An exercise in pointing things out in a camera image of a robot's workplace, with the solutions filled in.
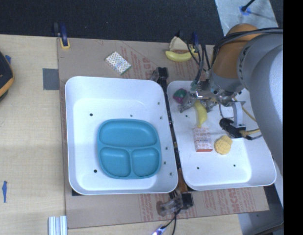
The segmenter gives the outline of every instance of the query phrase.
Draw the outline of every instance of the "blue marker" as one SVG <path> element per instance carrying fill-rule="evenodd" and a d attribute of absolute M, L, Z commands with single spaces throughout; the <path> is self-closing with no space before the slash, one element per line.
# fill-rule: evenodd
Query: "blue marker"
<path fill-rule="evenodd" d="M 7 190 L 7 184 L 8 182 L 4 181 L 2 186 L 2 192 L 3 192 L 3 202 L 6 203 L 6 190 Z"/>

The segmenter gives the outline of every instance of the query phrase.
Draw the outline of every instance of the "cardboard sheet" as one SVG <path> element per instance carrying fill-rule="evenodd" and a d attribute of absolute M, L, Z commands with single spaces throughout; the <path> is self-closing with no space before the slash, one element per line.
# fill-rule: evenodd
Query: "cardboard sheet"
<path fill-rule="evenodd" d="M 169 220 L 172 216 L 158 214 L 156 205 L 170 200 L 169 194 L 75 194 L 68 177 L 68 150 L 66 139 L 66 112 L 64 86 L 74 76 L 99 76 L 132 79 L 150 79 L 157 67 L 167 67 L 168 84 L 175 80 L 193 80 L 198 65 L 191 59 L 176 63 L 166 58 L 169 43 L 70 39 L 71 47 L 62 49 L 57 41 L 60 80 L 60 105 L 65 176 L 65 202 L 68 229 L 126 223 Z M 116 73 L 105 58 L 117 51 L 132 67 L 123 75 Z M 210 56 L 212 46 L 207 46 Z M 269 209 L 263 187 L 193 191 L 194 206 L 181 212 L 177 218 L 226 215 Z"/>

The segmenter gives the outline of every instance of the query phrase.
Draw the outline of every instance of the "yellow cookie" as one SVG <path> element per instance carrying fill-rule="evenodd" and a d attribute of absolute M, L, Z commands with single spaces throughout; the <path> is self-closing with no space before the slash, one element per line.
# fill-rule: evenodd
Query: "yellow cookie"
<path fill-rule="evenodd" d="M 215 141 L 214 147 L 215 150 L 219 153 L 219 154 L 227 154 L 229 153 L 230 149 L 231 149 L 231 145 L 232 145 L 232 139 L 229 138 L 226 135 L 223 135 L 221 138 L 217 139 Z"/>

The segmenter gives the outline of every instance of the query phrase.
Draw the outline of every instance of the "blue plate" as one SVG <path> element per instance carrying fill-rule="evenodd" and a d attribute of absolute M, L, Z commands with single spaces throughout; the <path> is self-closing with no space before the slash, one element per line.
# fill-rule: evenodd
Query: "blue plate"
<path fill-rule="evenodd" d="M 159 136 L 146 121 L 107 120 L 98 129 L 97 145 L 100 166 L 112 178 L 148 178 L 160 169 Z"/>

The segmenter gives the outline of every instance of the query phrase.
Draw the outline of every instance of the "yellow banana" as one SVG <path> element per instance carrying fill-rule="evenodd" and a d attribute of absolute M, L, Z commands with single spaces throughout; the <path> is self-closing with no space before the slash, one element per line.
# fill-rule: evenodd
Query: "yellow banana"
<path fill-rule="evenodd" d="M 204 123 L 207 120 L 207 110 L 198 100 L 195 101 L 194 106 L 197 110 L 198 120 L 199 120 L 199 124 L 197 127 L 201 128 L 202 123 Z"/>
<path fill-rule="evenodd" d="M 194 56 L 197 56 L 198 54 L 197 53 L 194 53 L 195 50 L 192 48 L 191 49 L 192 53 Z M 190 52 L 186 52 L 186 53 L 176 53 L 176 52 L 173 52 L 173 51 L 170 51 L 170 50 L 167 50 L 165 52 L 166 56 L 172 60 L 172 61 L 175 61 L 175 62 L 185 62 L 187 60 L 190 60 L 192 55 Z"/>

